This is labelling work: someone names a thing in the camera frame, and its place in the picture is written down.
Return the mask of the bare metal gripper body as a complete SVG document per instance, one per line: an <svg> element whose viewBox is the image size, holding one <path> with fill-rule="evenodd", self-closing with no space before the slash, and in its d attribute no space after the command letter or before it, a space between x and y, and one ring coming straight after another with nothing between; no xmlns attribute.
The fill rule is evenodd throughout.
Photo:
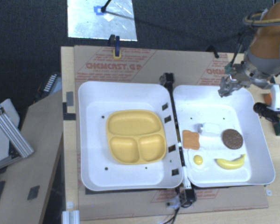
<svg viewBox="0 0 280 224"><path fill-rule="evenodd" d="M241 64L234 64L230 71L230 80L238 80L240 85L244 88L249 88L251 80L245 73L244 67Z"/></svg>

